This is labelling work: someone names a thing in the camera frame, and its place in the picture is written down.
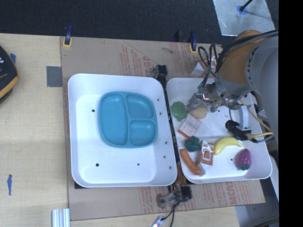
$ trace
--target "hot dog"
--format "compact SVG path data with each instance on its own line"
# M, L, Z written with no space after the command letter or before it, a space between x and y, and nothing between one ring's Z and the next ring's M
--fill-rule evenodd
M192 173L194 173L196 175L200 175L202 173L202 171L190 158L187 149L183 148L179 152L180 152L180 156L182 157L182 160L188 166L188 168L192 171Z

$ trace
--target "yellow banana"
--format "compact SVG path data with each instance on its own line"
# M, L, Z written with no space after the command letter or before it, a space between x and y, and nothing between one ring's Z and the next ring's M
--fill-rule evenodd
M214 144L214 154L218 155L226 146L232 146L232 145L242 146L243 143L238 142L237 139L234 137L225 137L219 139Z

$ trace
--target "table surface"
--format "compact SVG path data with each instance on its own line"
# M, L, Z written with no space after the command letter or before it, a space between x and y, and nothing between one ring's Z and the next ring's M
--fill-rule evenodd
M20 74L12 94L0 104L0 226L49 227L52 210L69 207L62 88L48 87L46 81L46 67L61 66L60 37L0 34L0 45L16 55ZM158 216L71 221L71 226L151 226ZM235 207L226 207L176 212L173 227L186 225L239 223Z

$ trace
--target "cardboard sheet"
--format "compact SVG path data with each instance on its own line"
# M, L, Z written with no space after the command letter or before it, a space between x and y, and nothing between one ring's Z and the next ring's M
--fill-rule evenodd
M71 220L169 212L170 208L161 209L156 202L159 194L169 193L167 187L81 188L75 184L71 175L67 83L77 73L150 76L157 65L167 65L167 81L174 77L197 78L191 72L201 60L199 54L191 53L188 43L74 37L71 47L64 47L63 39L60 43ZM208 50L210 45L197 46ZM190 186L193 198L180 204L176 211L265 202L259 180Z

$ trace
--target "blue divided plate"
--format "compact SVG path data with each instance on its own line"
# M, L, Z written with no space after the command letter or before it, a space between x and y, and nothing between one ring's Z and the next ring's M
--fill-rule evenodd
M99 103L98 123L103 140L110 146L145 147L157 138L155 108L150 99L138 93L104 94Z

